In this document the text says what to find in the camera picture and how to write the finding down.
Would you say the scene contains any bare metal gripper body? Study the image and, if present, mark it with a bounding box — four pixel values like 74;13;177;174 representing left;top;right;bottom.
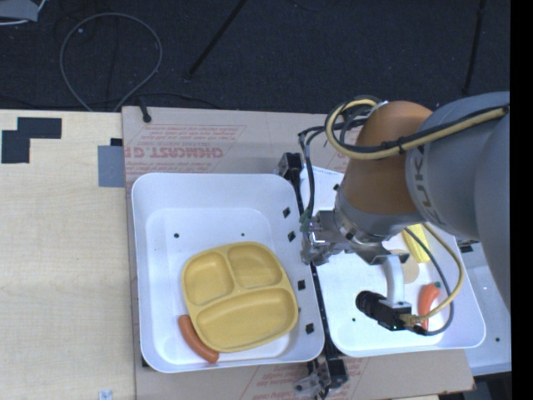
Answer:
300;209;389;267

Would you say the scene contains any thin black rod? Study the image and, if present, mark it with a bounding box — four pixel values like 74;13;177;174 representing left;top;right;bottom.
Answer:
291;168;339;366

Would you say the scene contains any yellow corn cob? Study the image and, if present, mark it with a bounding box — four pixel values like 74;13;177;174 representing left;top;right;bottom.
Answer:
401;222;431;264

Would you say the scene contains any beige round biscuit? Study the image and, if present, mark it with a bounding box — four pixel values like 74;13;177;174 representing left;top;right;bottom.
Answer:
389;247;421;285

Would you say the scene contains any white plastic tray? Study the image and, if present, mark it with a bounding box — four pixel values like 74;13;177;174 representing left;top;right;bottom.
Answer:
309;166;487;358
131;172;326;374

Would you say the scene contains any yellow divided plate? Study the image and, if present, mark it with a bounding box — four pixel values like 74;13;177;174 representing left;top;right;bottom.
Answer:
180;241;301;354

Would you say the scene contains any orange carrot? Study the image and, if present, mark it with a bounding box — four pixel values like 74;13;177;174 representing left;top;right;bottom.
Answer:
417;281;442;331

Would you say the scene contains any brown cardboard board, red print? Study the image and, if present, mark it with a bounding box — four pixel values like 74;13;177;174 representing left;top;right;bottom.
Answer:
121;105;476;400

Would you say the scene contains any orange sausage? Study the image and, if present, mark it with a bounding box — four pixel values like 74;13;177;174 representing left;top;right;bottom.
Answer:
177;314;221;364

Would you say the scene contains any black block with thin wires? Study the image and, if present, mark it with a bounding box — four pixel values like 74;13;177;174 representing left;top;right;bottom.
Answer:
277;152;305;183
294;357;351;393

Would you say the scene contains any black cylinder on white bracket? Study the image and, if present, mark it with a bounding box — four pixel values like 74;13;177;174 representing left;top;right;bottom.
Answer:
355;252;414;333

